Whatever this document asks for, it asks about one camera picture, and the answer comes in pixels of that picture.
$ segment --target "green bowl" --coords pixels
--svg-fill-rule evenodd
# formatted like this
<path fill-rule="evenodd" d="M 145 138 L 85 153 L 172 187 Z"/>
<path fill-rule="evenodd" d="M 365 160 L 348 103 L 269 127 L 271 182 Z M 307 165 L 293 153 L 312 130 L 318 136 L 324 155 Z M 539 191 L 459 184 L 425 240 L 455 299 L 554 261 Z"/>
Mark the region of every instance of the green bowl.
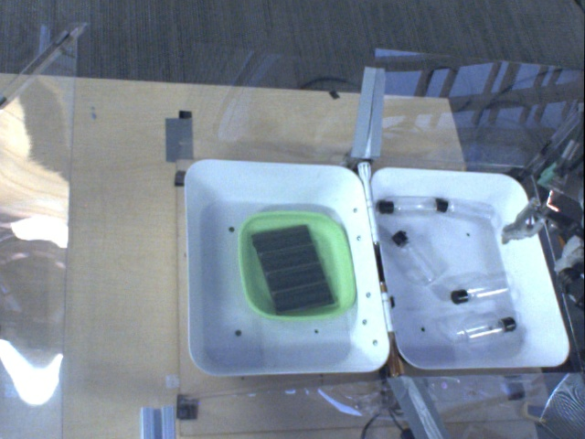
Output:
<path fill-rule="evenodd" d="M 329 289 L 332 305 L 277 314 L 251 236 L 257 232 L 305 225 L 309 228 Z M 278 320 L 317 320 L 343 314 L 356 300 L 356 277 L 344 229 L 328 216 L 310 211 L 267 211 L 252 215 L 239 229 L 239 272 L 250 307 Z"/>

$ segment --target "black cap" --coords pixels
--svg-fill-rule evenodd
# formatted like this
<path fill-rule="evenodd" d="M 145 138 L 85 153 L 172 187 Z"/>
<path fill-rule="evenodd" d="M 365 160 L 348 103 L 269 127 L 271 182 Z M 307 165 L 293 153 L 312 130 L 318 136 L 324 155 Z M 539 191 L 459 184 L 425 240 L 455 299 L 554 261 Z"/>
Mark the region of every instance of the black cap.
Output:
<path fill-rule="evenodd" d="M 409 241 L 409 238 L 406 235 L 406 231 L 400 230 L 392 236 L 392 240 L 399 247 L 403 247 Z"/>
<path fill-rule="evenodd" d="M 390 200 L 380 200 L 378 202 L 378 211 L 383 215 L 394 213 L 394 202 Z"/>
<path fill-rule="evenodd" d="M 449 209 L 449 202 L 443 198 L 436 198 L 435 204 L 437 207 L 437 211 L 440 213 L 445 213 Z"/>
<path fill-rule="evenodd" d="M 469 301 L 469 293 L 464 289 L 458 289 L 451 292 L 451 300 L 455 304 L 462 304 Z"/>
<path fill-rule="evenodd" d="M 516 321 L 513 317 L 504 317 L 500 319 L 500 322 L 502 322 L 505 332 L 513 332 L 516 330 Z"/>

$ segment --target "gray floor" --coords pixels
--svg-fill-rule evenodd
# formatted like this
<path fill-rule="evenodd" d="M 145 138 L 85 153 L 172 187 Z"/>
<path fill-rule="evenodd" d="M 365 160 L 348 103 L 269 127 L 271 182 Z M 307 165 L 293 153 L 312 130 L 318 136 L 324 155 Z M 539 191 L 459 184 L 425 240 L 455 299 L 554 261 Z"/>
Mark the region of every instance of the gray floor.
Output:
<path fill-rule="evenodd" d="M 0 0 L 0 71 L 71 21 L 90 29 L 79 75 L 300 87 L 359 86 L 374 48 L 583 68 L 572 0 Z"/>

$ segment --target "gray carpet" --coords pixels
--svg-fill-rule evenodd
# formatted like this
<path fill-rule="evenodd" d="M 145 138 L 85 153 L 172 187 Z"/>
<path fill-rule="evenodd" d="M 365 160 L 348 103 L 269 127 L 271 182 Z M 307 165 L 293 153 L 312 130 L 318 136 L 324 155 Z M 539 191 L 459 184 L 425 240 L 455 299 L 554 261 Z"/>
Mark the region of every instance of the gray carpet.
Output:
<path fill-rule="evenodd" d="M 295 88 L 359 86 L 375 48 L 583 67 L 572 0 L 0 0 L 0 71 L 90 24 L 79 75 Z"/>

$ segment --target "green container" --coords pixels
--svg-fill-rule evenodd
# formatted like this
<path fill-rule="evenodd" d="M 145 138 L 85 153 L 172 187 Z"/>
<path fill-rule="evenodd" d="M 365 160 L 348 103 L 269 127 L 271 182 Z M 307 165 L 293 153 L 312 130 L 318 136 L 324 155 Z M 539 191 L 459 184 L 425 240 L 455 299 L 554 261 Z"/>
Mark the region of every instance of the green container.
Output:
<path fill-rule="evenodd" d="M 332 305 L 277 314 L 251 236 L 257 232 L 307 226 L 319 256 Z M 317 320 L 343 314 L 356 300 L 356 277 L 344 229 L 328 216 L 310 211 L 267 211 L 252 215 L 239 229 L 239 272 L 250 307 L 261 316 L 278 320 Z"/>

